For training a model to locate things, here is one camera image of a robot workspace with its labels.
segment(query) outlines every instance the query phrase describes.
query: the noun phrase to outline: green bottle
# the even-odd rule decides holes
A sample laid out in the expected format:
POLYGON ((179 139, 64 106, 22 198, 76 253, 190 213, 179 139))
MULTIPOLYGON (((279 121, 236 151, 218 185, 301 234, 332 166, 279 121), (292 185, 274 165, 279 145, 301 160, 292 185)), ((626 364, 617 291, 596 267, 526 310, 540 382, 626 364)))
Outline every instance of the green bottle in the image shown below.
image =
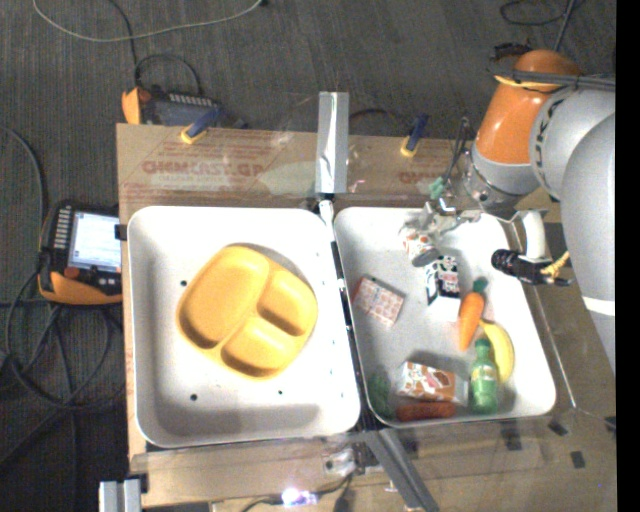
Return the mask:
POLYGON ((476 360, 471 365, 471 393, 469 405, 477 414, 498 412, 498 369, 491 360, 491 343, 480 338, 476 340, 476 360))

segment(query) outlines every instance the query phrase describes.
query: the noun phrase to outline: yellow cable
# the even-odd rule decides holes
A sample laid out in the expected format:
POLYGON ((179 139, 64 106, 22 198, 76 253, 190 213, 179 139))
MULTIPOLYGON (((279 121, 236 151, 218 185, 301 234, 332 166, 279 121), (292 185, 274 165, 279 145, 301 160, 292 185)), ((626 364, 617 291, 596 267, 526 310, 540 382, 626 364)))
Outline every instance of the yellow cable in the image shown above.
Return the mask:
POLYGON ((545 275, 550 275, 554 279, 558 277, 560 273, 560 269, 564 267, 565 263, 569 260, 569 251, 565 251, 565 253, 560 256, 556 261, 551 263, 549 266, 543 268, 540 273, 545 275))

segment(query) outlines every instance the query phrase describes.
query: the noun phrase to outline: white tray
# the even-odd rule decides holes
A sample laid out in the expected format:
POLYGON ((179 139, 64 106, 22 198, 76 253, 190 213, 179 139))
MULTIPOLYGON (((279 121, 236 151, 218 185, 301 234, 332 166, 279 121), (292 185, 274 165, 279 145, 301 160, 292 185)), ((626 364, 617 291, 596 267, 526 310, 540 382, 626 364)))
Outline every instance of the white tray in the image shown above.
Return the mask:
MULTIPOLYGON (((423 269, 411 265, 398 239, 404 219, 415 212, 417 210, 351 207, 336 215, 336 239, 350 296, 363 275, 376 277, 405 294, 398 320, 391 328, 352 307, 365 381, 376 372, 392 380, 394 369, 405 360, 452 371, 463 379, 469 376, 475 350, 457 350, 453 341, 455 323, 438 317, 434 305, 439 299, 434 305, 427 305, 421 276, 423 269)), ((498 414, 477 416, 460 407, 456 416, 446 420, 400 423, 378 416, 380 421, 407 427, 416 426, 416 423, 536 416, 553 407, 555 385, 522 285, 491 266, 493 252, 504 248, 508 248, 504 229, 495 217, 487 215, 476 223, 463 224, 447 233, 439 247, 441 253, 453 255, 458 261, 462 294, 471 289, 475 278, 488 280, 484 318, 500 323, 512 338, 515 367, 511 378, 500 390, 498 414)), ((399 399, 392 396, 390 402, 395 407, 399 399)))
POLYGON ((173 448, 313 437, 355 424, 358 388, 330 237, 319 217, 292 209, 154 206, 133 215, 127 236, 135 412, 149 442, 173 448), (175 324, 181 283, 237 243, 293 262, 318 300, 318 321, 302 351, 261 382, 204 357, 175 324))

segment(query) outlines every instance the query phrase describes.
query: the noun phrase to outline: toy carrot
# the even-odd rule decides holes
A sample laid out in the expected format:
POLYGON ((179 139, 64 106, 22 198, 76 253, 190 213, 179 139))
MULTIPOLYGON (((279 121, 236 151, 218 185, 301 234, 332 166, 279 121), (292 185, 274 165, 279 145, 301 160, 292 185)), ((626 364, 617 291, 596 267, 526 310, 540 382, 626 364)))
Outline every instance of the toy carrot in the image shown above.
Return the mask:
POLYGON ((486 286, 486 279, 476 279, 473 282, 473 289, 463 297, 460 303, 458 311, 458 350, 460 351, 469 348, 473 335, 478 329, 485 305, 482 292, 486 286))

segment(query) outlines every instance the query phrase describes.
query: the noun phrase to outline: orange handheld device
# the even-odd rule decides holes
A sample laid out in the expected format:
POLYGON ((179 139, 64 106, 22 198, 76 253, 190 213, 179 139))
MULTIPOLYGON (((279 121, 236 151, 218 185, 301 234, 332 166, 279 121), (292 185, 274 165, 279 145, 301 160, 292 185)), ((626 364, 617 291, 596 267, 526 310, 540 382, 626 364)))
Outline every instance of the orange handheld device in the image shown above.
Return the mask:
POLYGON ((208 112, 216 111, 211 126, 244 129, 248 125, 230 114, 222 105, 206 96, 167 93, 158 87, 135 87, 122 93, 122 111, 129 124, 189 126, 208 112))
POLYGON ((122 301, 117 209, 58 203, 40 236, 38 287, 52 302, 77 306, 122 301))

